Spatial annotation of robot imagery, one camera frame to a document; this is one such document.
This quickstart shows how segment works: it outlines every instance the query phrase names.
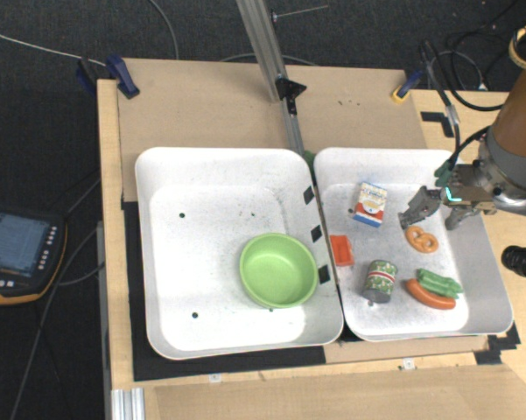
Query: green bowl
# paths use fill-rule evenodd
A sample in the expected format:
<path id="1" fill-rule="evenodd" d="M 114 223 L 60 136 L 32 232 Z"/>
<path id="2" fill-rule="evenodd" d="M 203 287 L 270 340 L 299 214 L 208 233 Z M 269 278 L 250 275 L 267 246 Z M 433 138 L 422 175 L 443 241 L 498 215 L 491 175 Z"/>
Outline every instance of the green bowl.
<path id="1" fill-rule="evenodd" d="M 243 249 L 239 270 L 245 291 L 266 308 L 291 308 L 309 299 L 319 280 L 309 249 L 286 234 L 261 234 Z"/>

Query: orange block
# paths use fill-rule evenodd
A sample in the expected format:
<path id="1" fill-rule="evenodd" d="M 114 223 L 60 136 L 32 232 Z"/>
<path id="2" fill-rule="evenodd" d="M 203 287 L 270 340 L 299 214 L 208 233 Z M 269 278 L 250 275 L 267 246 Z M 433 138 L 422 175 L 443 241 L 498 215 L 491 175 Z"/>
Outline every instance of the orange block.
<path id="1" fill-rule="evenodd" d="M 330 235 L 331 247 L 333 248 L 334 262 L 337 266 L 352 266 L 354 255 L 352 245 L 346 235 Z"/>

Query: black mat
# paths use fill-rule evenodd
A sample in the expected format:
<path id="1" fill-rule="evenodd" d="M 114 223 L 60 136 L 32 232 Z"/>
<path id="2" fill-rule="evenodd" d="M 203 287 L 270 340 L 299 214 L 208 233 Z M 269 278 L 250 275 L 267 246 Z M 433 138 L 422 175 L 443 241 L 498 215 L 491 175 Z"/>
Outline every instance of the black mat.
<path id="1" fill-rule="evenodd" d="M 151 347 L 146 334 L 144 273 L 142 268 L 138 204 L 136 202 L 124 203 L 123 209 L 126 227 L 127 272 L 129 278 L 130 323 L 135 381 L 325 364 L 325 352 L 322 346 L 234 353 L 176 361 L 168 360 L 157 354 Z"/>

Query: black floor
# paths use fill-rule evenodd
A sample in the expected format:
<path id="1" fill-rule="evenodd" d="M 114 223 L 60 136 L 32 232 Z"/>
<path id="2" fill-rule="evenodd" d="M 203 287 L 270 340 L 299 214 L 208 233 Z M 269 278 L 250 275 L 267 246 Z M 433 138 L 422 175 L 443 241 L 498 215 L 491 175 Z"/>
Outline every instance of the black floor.
<path id="1" fill-rule="evenodd" d="M 217 61 L 251 51 L 235 0 L 155 2 L 170 21 L 179 59 Z M 326 5 L 277 24 L 284 55 L 322 66 L 410 74 L 420 67 L 422 40 L 443 52 L 455 33 L 476 32 L 459 52 L 476 64 L 487 88 L 509 91 L 519 74 L 505 52 L 526 25 L 526 0 L 267 2 L 278 15 Z M 0 0 L 0 33 L 99 61 L 111 53 L 176 58 L 172 31 L 146 0 Z M 76 80 L 76 62 L 0 38 L 0 204 L 66 214 L 99 177 L 95 98 Z M 463 88 L 479 87 L 476 68 L 463 60 L 458 71 Z M 96 187 L 70 213 L 68 255 L 101 218 Z M 96 264 L 92 238 L 66 279 Z M 0 307 L 0 420 L 12 411 L 46 302 Z M 98 283 L 89 278 L 56 292 L 16 418 L 102 417 Z"/>

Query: canned food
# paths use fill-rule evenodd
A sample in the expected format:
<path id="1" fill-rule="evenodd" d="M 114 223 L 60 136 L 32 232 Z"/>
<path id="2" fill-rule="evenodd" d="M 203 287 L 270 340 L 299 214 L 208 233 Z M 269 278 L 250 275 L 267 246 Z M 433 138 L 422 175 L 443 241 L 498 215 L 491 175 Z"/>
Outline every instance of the canned food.
<path id="1" fill-rule="evenodd" d="M 392 262 L 374 260 L 369 264 L 362 295 L 370 302 L 386 304 L 391 300 L 397 272 L 398 269 Z"/>

